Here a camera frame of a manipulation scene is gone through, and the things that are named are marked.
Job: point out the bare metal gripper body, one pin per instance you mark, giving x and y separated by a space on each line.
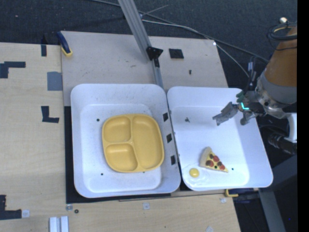
262 104

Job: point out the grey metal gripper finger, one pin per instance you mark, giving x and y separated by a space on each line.
246 118
225 113

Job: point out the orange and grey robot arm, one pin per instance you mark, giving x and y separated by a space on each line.
281 64

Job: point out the white plastic tray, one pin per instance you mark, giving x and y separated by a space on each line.
89 141
212 134

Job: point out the toy pizza slice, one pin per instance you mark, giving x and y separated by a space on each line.
212 162

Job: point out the toy fried egg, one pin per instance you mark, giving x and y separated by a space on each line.
194 173

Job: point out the yellow divided plate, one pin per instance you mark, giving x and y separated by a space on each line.
144 141

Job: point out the pale wood board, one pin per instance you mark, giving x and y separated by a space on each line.
108 62

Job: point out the silver metal washer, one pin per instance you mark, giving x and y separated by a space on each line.
69 207

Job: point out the white rectangular block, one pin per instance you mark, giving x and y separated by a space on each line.
64 224
53 225

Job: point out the black cylinder on white bracket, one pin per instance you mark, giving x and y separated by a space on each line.
281 141

